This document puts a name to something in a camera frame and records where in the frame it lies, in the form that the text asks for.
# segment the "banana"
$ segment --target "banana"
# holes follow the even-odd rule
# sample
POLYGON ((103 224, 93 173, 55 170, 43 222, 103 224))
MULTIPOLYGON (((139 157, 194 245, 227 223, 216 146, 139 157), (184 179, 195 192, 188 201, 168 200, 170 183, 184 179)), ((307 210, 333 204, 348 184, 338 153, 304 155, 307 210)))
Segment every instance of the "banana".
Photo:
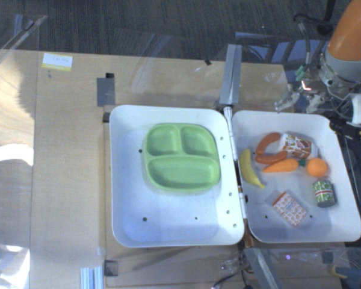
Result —
POLYGON ((243 151, 239 157, 239 169, 241 171, 242 177, 246 182, 256 185, 260 188, 265 187, 265 185, 260 182, 257 174, 255 174, 253 168, 251 167, 251 152, 249 149, 243 151))

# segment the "green can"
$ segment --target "green can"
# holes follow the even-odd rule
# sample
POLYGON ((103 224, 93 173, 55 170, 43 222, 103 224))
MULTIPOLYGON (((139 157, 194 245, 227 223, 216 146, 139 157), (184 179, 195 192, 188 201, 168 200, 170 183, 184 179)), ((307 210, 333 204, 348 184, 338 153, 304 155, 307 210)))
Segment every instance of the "green can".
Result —
POLYGON ((320 208, 331 207, 336 203, 332 183, 328 180, 317 181, 313 184, 314 196, 320 208))

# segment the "sausage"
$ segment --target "sausage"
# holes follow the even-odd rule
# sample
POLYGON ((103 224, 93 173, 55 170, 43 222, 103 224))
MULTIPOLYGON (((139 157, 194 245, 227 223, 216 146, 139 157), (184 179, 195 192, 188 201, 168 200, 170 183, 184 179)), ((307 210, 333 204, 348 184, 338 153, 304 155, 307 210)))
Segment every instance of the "sausage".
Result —
POLYGON ((266 147, 270 145, 270 143, 275 142, 281 138, 281 134, 278 132, 272 132, 266 135, 258 144, 257 149, 255 152, 258 155, 263 155, 265 153, 266 147))
POLYGON ((274 155, 257 155, 255 157, 255 161, 261 164, 272 165, 276 162, 284 160, 286 157, 288 157, 287 151, 281 151, 274 155))

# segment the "orange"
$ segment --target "orange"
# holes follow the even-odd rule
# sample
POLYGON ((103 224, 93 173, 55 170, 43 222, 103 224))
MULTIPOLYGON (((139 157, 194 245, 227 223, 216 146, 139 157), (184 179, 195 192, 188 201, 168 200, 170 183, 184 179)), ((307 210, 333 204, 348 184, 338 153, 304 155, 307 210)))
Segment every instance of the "orange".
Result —
POLYGON ((307 162, 306 170, 311 176, 323 176, 327 171, 327 164, 320 158, 312 158, 307 162))

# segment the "white tray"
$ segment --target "white tray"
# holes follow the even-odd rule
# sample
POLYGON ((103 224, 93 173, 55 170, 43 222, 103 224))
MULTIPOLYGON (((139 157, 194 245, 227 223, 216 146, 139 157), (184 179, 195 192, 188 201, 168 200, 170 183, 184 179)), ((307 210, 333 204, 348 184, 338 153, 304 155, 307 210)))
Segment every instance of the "white tray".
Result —
MULTIPOLYGON (((237 153, 244 149, 255 151, 259 141, 271 132, 291 133, 311 139, 319 154, 329 165, 336 205, 318 208, 312 184, 317 180, 299 168, 292 173, 262 173, 261 165, 252 162, 253 168, 266 184, 261 190, 242 180, 248 202, 246 211, 251 233, 265 243, 341 242, 356 241, 361 236, 361 218, 357 209, 348 173, 336 134, 329 120, 314 114, 270 113, 239 111, 233 116, 233 131, 237 153), (306 209, 307 216, 297 226, 286 222, 270 205, 270 196, 276 191, 288 190, 306 209)), ((276 150, 276 144, 268 147, 276 150)))
POLYGON ((244 224, 225 118, 214 110, 123 105, 110 117, 112 220, 115 238, 127 247, 227 245, 244 224), (191 123, 215 138, 221 178, 193 193, 161 190, 144 168, 143 141, 159 123, 191 123))

